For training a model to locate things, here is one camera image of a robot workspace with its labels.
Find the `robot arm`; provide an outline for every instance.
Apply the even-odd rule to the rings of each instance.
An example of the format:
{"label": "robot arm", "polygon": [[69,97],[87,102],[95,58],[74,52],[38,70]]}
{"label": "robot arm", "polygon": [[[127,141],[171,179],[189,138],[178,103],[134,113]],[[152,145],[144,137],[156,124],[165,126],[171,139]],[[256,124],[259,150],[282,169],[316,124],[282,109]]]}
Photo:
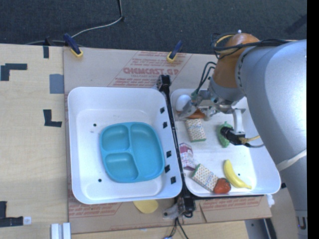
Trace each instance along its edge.
{"label": "robot arm", "polygon": [[208,89],[195,93],[179,118],[200,107],[206,119],[217,112],[235,114],[233,106],[246,96],[255,127],[293,200],[299,237],[308,238],[307,41],[226,36],[231,38],[225,47],[213,46],[218,62]]}

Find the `white ball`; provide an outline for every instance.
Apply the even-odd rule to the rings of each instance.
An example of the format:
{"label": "white ball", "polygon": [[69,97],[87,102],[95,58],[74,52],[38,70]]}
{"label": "white ball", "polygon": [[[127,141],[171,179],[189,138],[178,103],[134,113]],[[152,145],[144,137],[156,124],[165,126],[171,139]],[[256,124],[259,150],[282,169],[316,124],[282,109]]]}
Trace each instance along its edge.
{"label": "white ball", "polygon": [[181,95],[177,98],[175,103],[175,109],[178,112],[181,112],[183,110],[183,107],[187,104],[188,101],[190,101],[191,98],[189,95]]}

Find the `white tray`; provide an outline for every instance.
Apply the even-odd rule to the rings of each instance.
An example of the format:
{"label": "white tray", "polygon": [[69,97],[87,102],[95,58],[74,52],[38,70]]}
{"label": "white tray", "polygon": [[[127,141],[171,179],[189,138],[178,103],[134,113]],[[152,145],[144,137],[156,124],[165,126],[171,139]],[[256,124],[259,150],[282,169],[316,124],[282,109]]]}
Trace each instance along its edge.
{"label": "white tray", "polygon": [[[219,143],[216,129],[218,126],[227,121],[229,124],[234,125],[233,115],[226,115],[217,113],[209,121],[202,119],[202,125],[206,134],[206,141],[190,142],[185,122],[178,120],[177,111],[175,110],[175,103],[177,98],[182,94],[190,94],[194,89],[177,89],[171,95],[171,105],[174,114],[174,121],[176,127],[176,134],[178,144],[187,143],[192,147],[194,159],[197,164],[203,164],[210,171],[218,177],[225,177],[223,172],[223,162],[229,159],[234,171],[240,174],[240,178],[247,184],[252,186],[252,189],[239,189],[232,187],[227,196],[247,196],[247,195],[264,195],[276,193],[281,185],[279,172],[270,157],[265,147],[248,148],[245,146],[235,146],[229,144],[227,148],[223,148]],[[246,98],[243,98],[235,108],[246,109],[243,113],[243,129],[246,137],[254,137],[258,132],[253,124],[252,118],[248,110]],[[253,145],[260,145],[260,139],[251,142]],[[198,197],[220,197],[208,190],[204,189],[196,183],[191,175],[193,172],[185,170],[185,183],[191,193]]]}
{"label": "white tray", "polygon": [[[165,97],[155,89],[79,87],[68,95],[72,191],[84,204],[173,198],[182,189]],[[118,183],[107,175],[99,134],[122,122],[151,125],[162,144],[165,167],[157,178]]]}

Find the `blue clamp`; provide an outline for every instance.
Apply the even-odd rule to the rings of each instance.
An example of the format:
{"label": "blue clamp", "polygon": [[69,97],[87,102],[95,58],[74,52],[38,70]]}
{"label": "blue clamp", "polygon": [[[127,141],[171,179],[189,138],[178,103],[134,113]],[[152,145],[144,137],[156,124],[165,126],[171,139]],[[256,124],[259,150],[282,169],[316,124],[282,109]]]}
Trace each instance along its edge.
{"label": "blue clamp", "polygon": [[174,62],[177,53],[181,51],[182,47],[183,47],[183,42],[180,40],[180,41],[177,43],[177,45],[175,46],[175,48],[173,49],[173,51],[171,51],[171,52],[167,55],[166,60],[167,60],[169,63]]}
{"label": "blue clamp", "polygon": [[71,51],[75,56],[81,57],[83,55],[83,51],[80,50],[79,46],[69,34],[64,34],[63,39],[71,47]]}

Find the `strawberry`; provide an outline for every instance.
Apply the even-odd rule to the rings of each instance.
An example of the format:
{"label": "strawberry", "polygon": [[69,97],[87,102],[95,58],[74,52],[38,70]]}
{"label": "strawberry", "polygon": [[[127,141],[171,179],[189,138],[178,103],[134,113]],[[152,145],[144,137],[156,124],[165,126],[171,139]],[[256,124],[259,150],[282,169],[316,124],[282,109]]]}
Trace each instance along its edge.
{"label": "strawberry", "polygon": [[230,182],[226,178],[219,178],[215,187],[215,194],[226,194],[231,190]]}

